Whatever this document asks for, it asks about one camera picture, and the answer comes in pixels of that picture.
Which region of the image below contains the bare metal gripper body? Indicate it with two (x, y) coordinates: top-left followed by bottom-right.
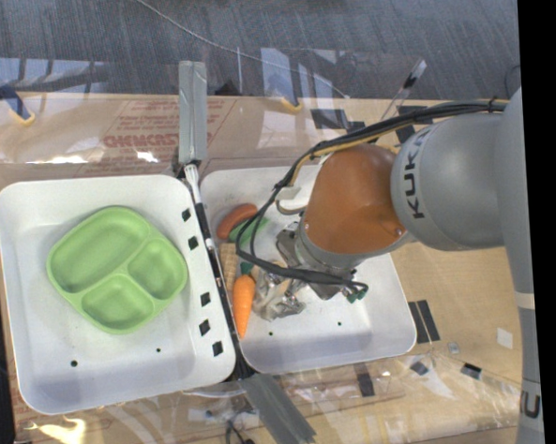
(274, 219), (359, 304)

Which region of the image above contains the orange toy carrot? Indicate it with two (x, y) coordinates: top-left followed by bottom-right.
(229, 260), (261, 341)

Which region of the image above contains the green toy vegetable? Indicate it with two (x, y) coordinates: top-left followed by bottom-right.
(226, 215), (273, 249)

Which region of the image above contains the white plastic tray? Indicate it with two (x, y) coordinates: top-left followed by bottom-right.
(0, 168), (240, 419)
(197, 156), (420, 380)

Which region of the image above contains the tan toy biscuit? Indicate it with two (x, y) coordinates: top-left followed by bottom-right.
(218, 241), (243, 292)

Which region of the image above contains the brown toy sausage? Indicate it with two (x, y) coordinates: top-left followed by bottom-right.
(214, 201), (262, 242)

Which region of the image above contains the thin black and white rod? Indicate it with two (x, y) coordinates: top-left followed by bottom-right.
(183, 160), (246, 383)

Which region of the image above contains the green divided plate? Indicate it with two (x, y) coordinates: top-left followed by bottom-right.
(41, 200), (193, 340)

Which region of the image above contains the brown cardboard board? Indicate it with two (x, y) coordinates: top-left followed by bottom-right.
(0, 63), (530, 444)

